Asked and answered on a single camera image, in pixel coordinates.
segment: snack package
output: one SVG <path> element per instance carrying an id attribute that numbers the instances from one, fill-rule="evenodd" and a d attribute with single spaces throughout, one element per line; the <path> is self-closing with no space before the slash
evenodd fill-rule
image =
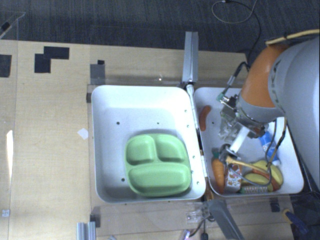
<path id="1" fill-rule="evenodd" d="M 236 173 L 241 175 L 242 167 L 238 164 L 233 164 L 231 167 Z M 224 171 L 224 191 L 236 193 L 241 188 L 241 178 L 229 170 L 229 166 Z"/>

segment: blue bottle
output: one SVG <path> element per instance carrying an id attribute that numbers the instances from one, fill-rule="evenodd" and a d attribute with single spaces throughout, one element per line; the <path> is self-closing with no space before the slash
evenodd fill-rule
<path id="1" fill-rule="evenodd" d="M 263 151 L 266 152 L 267 148 L 269 147 L 270 142 L 272 140 L 272 136 L 271 136 L 270 132 L 266 131 L 265 134 L 262 137 L 259 137 L 259 140 L 261 142 L 261 146 L 262 146 Z M 270 160 L 272 154 L 275 151 L 275 148 L 276 148 L 276 143 L 273 141 L 272 144 L 271 144 L 271 147 L 269 148 L 268 153 L 266 154 L 268 160 Z M 274 165 L 279 165 L 280 164 L 280 160 L 278 158 L 278 154 L 277 153 L 275 153 L 275 156 L 273 158 L 272 163 Z"/>

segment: toy carrot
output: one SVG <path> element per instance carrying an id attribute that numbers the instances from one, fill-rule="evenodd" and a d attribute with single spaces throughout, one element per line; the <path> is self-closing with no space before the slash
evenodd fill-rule
<path id="1" fill-rule="evenodd" d="M 219 153 L 214 152 L 213 155 L 214 159 L 211 162 L 211 167 L 218 188 L 218 192 L 222 194 L 225 188 L 225 166 L 218 158 Z"/>
<path id="2" fill-rule="evenodd" d="M 207 119 L 207 115 L 209 114 L 209 112 L 211 111 L 211 107 L 209 105 L 206 105 L 203 107 L 203 109 L 201 110 L 200 114 L 199 114 L 199 125 L 200 125 L 200 130 L 201 132 L 204 132 L 206 130 L 206 119 Z"/>

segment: gray floor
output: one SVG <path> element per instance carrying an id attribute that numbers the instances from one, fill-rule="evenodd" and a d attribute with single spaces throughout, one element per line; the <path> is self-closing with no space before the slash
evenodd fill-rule
<path id="1" fill-rule="evenodd" d="M 249 53 L 259 27 L 252 16 L 241 24 L 225 24 L 211 13 L 220 0 L 0 0 L 1 11 L 26 12 L 20 39 L 78 44 L 102 44 L 183 49 L 184 31 L 198 31 L 199 48 Z M 252 7 L 254 0 L 234 0 Z M 215 12 L 239 21 L 249 10 L 218 4 Z M 259 0 L 254 10 L 264 40 L 319 28 L 320 0 Z"/>

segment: green plate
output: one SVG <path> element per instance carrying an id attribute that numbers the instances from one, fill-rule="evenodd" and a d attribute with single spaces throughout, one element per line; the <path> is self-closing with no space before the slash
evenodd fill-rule
<path id="1" fill-rule="evenodd" d="M 130 138 L 125 146 L 125 169 L 130 188 L 145 197 L 182 193 L 192 179 L 186 147 L 170 134 Z"/>

